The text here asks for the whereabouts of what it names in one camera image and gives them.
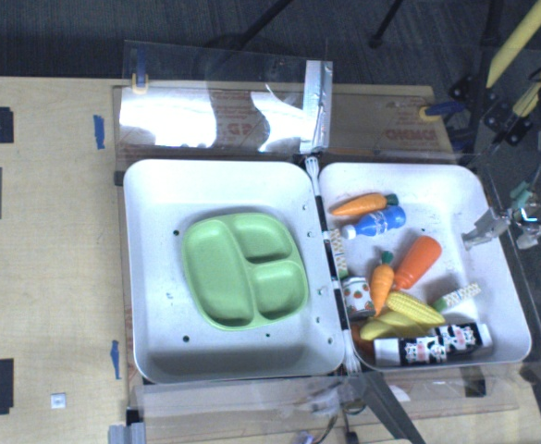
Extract green divided plate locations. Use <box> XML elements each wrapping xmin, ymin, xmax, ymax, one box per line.
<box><xmin>180</xmin><ymin>211</ymin><xmax>311</xmax><ymax>333</ymax></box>

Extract orange bottle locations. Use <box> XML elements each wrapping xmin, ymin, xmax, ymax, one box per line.
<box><xmin>391</xmin><ymin>234</ymin><xmax>444</xmax><ymax>292</ymax></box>

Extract white plastic tray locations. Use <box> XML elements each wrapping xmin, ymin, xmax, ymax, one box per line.
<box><xmin>317</xmin><ymin>161</ymin><xmax>533</xmax><ymax>374</ymax></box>
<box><xmin>122</xmin><ymin>157</ymin><xmax>347</xmax><ymax>385</ymax></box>

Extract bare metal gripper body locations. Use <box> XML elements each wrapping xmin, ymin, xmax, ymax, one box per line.
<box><xmin>504</xmin><ymin>203</ymin><xmax>541</xmax><ymax>250</ymax></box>

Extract long orange carrot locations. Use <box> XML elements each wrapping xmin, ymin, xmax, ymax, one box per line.
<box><xmin>329</xmin><ymin>192</ymin><xmax>400</xmax><ymax>218</ymax></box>

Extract white patterned packet green end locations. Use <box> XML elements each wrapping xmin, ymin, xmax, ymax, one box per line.
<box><xmin>431</xmin><ymin>282</ymin><xmax>483</xmax><ymax>314</ymax></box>
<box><xmin>326</xmin><ymin>228</ymin><xmax>350</xmax><ymax>281</ymax></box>

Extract yellow corn cob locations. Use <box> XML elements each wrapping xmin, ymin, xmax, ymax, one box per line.
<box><xmin>385</xmin><ymin>290</ymin><xmax>447</xmax><ymax>327</ymax></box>

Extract black and white cow carton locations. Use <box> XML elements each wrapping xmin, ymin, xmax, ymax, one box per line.
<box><xmin>435</xmin><ymin>322</ymin><xmax>494</xmax><ymax>355</ymax></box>
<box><xmin>373</xmin><ymin>334</ymin><xmax>449</xmax><ymax>368</ymax></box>

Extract white can red print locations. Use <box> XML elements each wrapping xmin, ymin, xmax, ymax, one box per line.
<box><xmin>341</xmin><ymin>276</ymin><xmax>376</xmax><ymax>320</ymax></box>

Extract blue bottle white cap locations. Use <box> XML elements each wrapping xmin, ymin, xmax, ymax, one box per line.
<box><xmin>340</xmin><ymin>204</ymin><xmax>408</xmax><ymax>241</ymax></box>

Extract short orange carrot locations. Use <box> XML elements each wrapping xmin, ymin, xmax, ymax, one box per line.
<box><xmin>369</xmin><ymin>250</ymin><xmax>397</xmax><ymax>318</ymax></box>

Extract yellow banana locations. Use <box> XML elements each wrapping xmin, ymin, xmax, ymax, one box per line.
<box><xmin>359</xmin><ymin>311</ymin><xmax>431</xmax><ymax>343</ymax></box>

